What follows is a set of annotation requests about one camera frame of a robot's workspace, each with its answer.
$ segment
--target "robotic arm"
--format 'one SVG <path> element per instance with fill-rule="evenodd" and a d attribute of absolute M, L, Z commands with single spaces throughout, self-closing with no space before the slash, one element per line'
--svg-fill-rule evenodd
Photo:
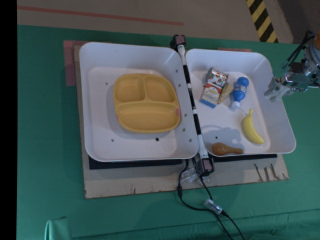
<path fill-rule="evenodd" d="M 305 44 L 311 39 L 313 41 L 307 48 Z M 295 62 L 301 50 L 304 50 L 303 59 Z M 274 76 L 264 93 L 265 98 L 271 102 L 280 101 L 282 97 L 297 91 L 305 92 L 308 88 L 320 87 L 320 31 L 317 35 L 306 32 L 301 44 L 282 64 L 281 72 L 283 76 Z"/>

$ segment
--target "yellow and black striped tape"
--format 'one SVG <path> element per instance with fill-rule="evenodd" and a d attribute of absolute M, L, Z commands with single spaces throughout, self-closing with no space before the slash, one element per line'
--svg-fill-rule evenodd
<path fill-rule="evenodd" d="M 278 43 L 278 39 L 263 0 L 246 0 L 256 32 L 261 42 Z"/>

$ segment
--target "white tray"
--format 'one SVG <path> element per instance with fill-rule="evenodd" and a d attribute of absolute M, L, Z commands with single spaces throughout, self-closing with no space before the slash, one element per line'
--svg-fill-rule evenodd
<path fill-rule="evenodd" d="M 186 53 L 186 63 L 203 141 L 210 153 L 214 142 L 243 149 L 245 155 L 287 154 L 296 148 L 296 139 L 283 102 L 270 102 L 264 97 L 274 76 L 267 58 L 255 52 L 191 49 Z M 230 84 L 239 77 L 249 79 L 240 108 L 230 108 L 232 96 L 215 108 L 199 102 L 205 76 L 211 67 L 228 73 Z M 263 137 L 264 144 L 254 144 L 243 134 L 241 121 L 249 109 L 254 110 L 253 125 Z"/>
<path fill-rule="evenodd" d="M 84 144 L 101 162 L 191 158 L 198 137 L 181 58 L 170 48 L 87 43 L 79 52 L 83 103 Z M 117 121 L 113 87 L 124 74 L 155 74 L 175 88 L 180 124 L 163 133 L 133 133 Z"/>
<path fill-rule="evenodd" d="M 79 52 L 84 144 L 87 153 L 101 162 L 188 159 L 199 142 L 183 65 L 170 48 L 91 42 Z M 290 153 L 296 141 L 282 102 L 264 98 L 273 76 L 268 60 L 258 53 L 192 49 L 186 53 L 191 86 L 205 146 L 214 142 L 244 149 L 245 155 Z M 199 102 L 205 74 L 210 67 L 229 73 L 229 83 L 239 76 L 250 80 L 240 108 L 228 108 L 226 99 L 216 108 Z M 133 133 L 117 121 L 113 85 L 124 74 L 155 74 L 167 78 L 175 88 L 181 122 L 164 133 Z M 265 143 L 254 145 L 242 134 L 240 122 L 254 109 L 254 125 Z"/>

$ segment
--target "black cable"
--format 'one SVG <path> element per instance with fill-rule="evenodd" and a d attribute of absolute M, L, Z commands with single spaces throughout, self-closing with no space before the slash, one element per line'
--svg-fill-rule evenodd
<path fill-rule="evenodd" d="M 302 50 L 302 48 L 304 47 L 304 45 L 311 40 L 312 38 L 314 38 L 316 35 L 314 33 L 312 33 L 310 30 L 305 32 L 305 36 L 302 40 L 302 42 L 299 44 L 299 46 L 293 51 L 293 53 L 289 56 L 289 58 L 287 59 L 288 66 L 290 67 L 296 60 L 296 58 L 298 57 L 300 51 Z"/>
<path fill-rule="evenodd" d="M 245 240 L 245 237 L 242 235 L 242 232 L 241 232 L 240 228 L 237 226 L 237 224 L 234 222 L 234 220 L 225 211 L 222 211 L 221 214 L 223 216 L 227 217 L 233 223 L 233 225 L 238 230 L 238 232 L 239 232 L 240 236 L 242 237 L 242 239 Z"/>
<path fill-rule="evenodd" d="M 213 199 L 212 199 L 212 195 L 211 195 L 211 193 L 210 193 L 209 189 L 208 189 L 208 188 L 207 188 L 207 186 L 205 185 L 204 178 L 203 178 L 203 177 L 200 177 L 200 180 L 201 180 L 202 185 L 204 186 L 205 190 L 207 191 L 207 193 L 208 193 L 208 195 L 209 195 L 210 199 L 211 199 L 211 200 L 213 200 Z"/>
<path fill-rule="evenodd" d="M 214 211 L 212 211 L 212 210 L 210 210 L 210 209 L 207 209 L 207 208 L 197 208 L 197 207 L 193 207 L 193 206 L 187 204 L 187 203 L 183 200 L 183 198 L 182 198 L 183 189 L 182 189 L 182 186 L 181 186 L 181 176 L 182 176 L 182 174 L 187 170 L 188 166 L 189 166 L 189 160 L 186 159 L 186 160 L 185 160 L 185 168 L 180 172 L 179 177 L 178 177 L 177 192 L 178 192 L 178 196 L 179 196 L 179 198 L 180 198 L 180 201 L 181 201 L 186 207 L 188 207 L 188 208 L 190 208 L 190 209 L 192 209 L 192 210 L 212 212 L 212 213 L 216 216 L 216 218 L 217 218 L 217 220 L 219 221 L 221 227 L 223 228 L 224 232 L 228 235 L 228 237 L 230 238 L 230 240 L 233 240 L 233 238 L 231 237 L 231 235 L 229 234 L 229 232 L 227 231 L 227 229 L 226 229 L 225 226 L 223 225 L 221 219 L 219 218 L 219 216 L 218 216 Z M 208 194 L 209 194 L 209 196 L 210 196 L 210 199 L 212 200 L 211 193 L 209 192 L 207 186 L 205 185 L 205 183 L 204 183 L 204 181 L 203 181 L 203 178 L 200 177 L 200 179 L 201 179 L 201 182 L 202 182 L 204 188 L 207 190 L 207 192 L 208 192 Z"/>

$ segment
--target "plastic toy food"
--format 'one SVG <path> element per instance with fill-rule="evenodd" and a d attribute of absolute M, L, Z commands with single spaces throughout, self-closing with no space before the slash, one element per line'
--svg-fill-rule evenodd
<path fill-rule="evenodd" d="M 221 94 L 218 99 L 218 104 L 223 102 L 226 97 L 228 97 L 234 90 L 234 87 L 230 85 L 228 82 L 225 83 L 224 87 L 221 90 Z"/>
<path fill-rule="evenodd" d="M 252 113 L 254 112 L 253 109 L 249 110 L 249 113 L 244 117 L 242 120 L 242 128 L 249 139 L 249 141 L 255 144 L 263 144 L 265 143 L 264 139 L 257 133 L 256 129 L 254 128 Z"/>
<path fill-rule="evenodd" d="M 243 149 L 241 148 L 230 147 L 221 142 L 214 143 L 211 146 L 211 151 L 213 154 L 217 156 L 223 156 L 223 155 L 232 154 L 232 153 L 241 155 L 244 153 Z"/>
<path fill-rule="evenodd" d="M 234 101 L 232 102 L 231 107 L 233 109 L 237 109 L 240 107 L 240 101 L 245 98 L 248 85 L 249 80 L 244 76 L 239 77 L 236 81 L 236 85 L 232 93 Z"/>
<path fill-rule="evenodd" d="M 208 105 L 211 108 L 215 108 L 218 104 L 222 88 L 214 83 L 207 82 L 204 86 L 200 102 Z"/>
<path fill-rule="evenodd" d="M 133 133 L 169 132 L 181 121 L 176 90 L 160 75 L 120 76 L 113 86 L 113 103 L 119 124 Z"/>
<path fill-rule="evenodd" d="M 224 85 L 227 83 L 229 74 L 221 72 L 214 67 L 211 67 L 206 74 L 206 81 L 210 82 L 212 84 L 215 84 L 220 87 L 224 87 Z"/>

